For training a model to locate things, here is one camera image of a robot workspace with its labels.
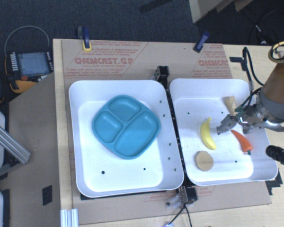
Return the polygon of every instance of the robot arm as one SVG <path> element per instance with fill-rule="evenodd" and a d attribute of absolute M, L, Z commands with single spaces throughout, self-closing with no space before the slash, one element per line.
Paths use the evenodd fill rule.
<path fill-rule="evenodd" d="M 263 87 L 255 90 L 235 111 L 235 116 L 227 115 L 221 125 L 217 127 L 217 133 L 221 134 L 232 129 L 237 123 L 242 125 L 245 134 L 253 128 L 266 128 L 276 132 L 284 132 L 284 57 L 275 59 L 274 51 L 284 42 L 274 45 L 269 52 L 269 59 L 277 65 L 270 74 Z M 251 97 L 256 95 L 256 103 L 250 105 Z M 280 147 L 269 146 L 266 154 L 284 164 L 284 150 Z"/>

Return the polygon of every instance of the blue plastic plate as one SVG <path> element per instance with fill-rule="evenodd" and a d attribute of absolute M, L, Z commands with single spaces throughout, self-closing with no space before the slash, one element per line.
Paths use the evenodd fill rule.
<path fill-rule="evenodd" d="M 148 107 L 127 95 L 109 100 L 96 114 L 96 138 L 116 155 L 134 159 L 156 139 L 160 121 Z"/>

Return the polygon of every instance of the black bracket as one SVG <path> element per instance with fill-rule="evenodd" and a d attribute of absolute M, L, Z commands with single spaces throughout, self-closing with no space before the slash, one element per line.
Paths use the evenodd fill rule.
<path fill-rule="evenodd" d="M 272 192 L 273 187 L 281 187 L 281 184 L 283 184 L 283 181 L 282 181 L 280 172 L 278 171 L 278 174 L 274 180 L 266 181 L 266 186 L 267 186 L 269 195 L 271 196 L 273 195 L 273 192 Z"/>
<path fill-rule="evenodd" d="M 10 193 L 9 189 L 5 189 L 2 192 L 3 195 L 3 227 L 9 227 L 10 220 Z"/>
<path fill-rule="evenodd" d="M 229 59 L 231 62 L 240 63 L 242 71 L 247 71 L 247 64 L 244 59 L 242 59 L 241 57 L 232 57 L 232 56 L 230 56 Z"/>
<path fill-rule="evenodd" d="M 42 189 L 43 206 L 53 201 L 53 186 Z"/>
<path fill-rule="evenodd" d="M 191 187 L 194 184 L 189 180 L 187 173 L 186 173 L 186 167 L 185 167 L 185 162 L 184 162 L 184 157 L 183 157 L 183 152 L 182 152 L 182 147 L 181 147 L 181 142 L 180 142 L 180 135 L 179 135 L 179 131 L 178 131 L 175 109 L 174 109 L 174 105 L 172 103 L 171 95 L 170 95 L 169 88 L 168 88 L 168 81 L 167 81 L 168 76 L 169 76 L 169 67 L 168 66 L 158 66 L 154 75 L 153 75 L 154 80 L 156 80 L 157 82 L 160 82 L 163 85 L 163 87 L 165 88 L 165 91 L 166 91 L 167 101 L 169 103 L 170 114 L 171 114 L 174 129 L 175 129 L 175 134 L 176 134 L 178 148 L 179 148 L 179 152 L 180 152 L 182 167 L 183 167 L 183 171 L 184 171 L 183 186 Z"/>

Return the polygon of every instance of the white tray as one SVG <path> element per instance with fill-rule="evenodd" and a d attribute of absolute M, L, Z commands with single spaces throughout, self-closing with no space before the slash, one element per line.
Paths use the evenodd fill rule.
<path fill-rule="evenodd" d="M 131 96 L 159 118 L 155 141 L 136 159 L 123 159 L 104 147 L 92 131 L 96 113 L 118 95 Z M 153 80 L 89 80 L 69 90 L 76 183 L 91 198 L 171 190 L 184 173 L 164 87 Z"/>
<path fill-rule="evenodd" d="M 241 183 L 274 179 L 276 162 L 268 157 L 265 149 L 269 141 L 264 129 L 254 128 L 245 137 L 253 145 L 251 156 L 243 153 L 238 140 L 230 132 L 217 134 L 216 127 L 229 114 L 224 98 L 235 96 L 239 106 L 248 96 L 248 84 L 239 79 L 176 79 L 170 84 L 177 126 L 186 165 L 187 176 L 199 186 L 224 183 Z M 207 148 L 201 139 L 200 126 L 208 117 L 210 131 L 217 145 Z M 242 126 L 234 130 L 242 133 Z M 200 170 L 195 163 L 198 151 L 207 151 L 214 160 L 209 171 Z"/>

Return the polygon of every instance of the round cookie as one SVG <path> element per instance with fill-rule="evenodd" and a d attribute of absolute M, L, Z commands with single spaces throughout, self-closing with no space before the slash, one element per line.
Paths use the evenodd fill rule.
<path fill-rule="evenodd" d="M 209 171 L 213 166 L 213 158 L 206 151 L 198 151 L 195 156 L 195 162 L 202 171 Z"/>

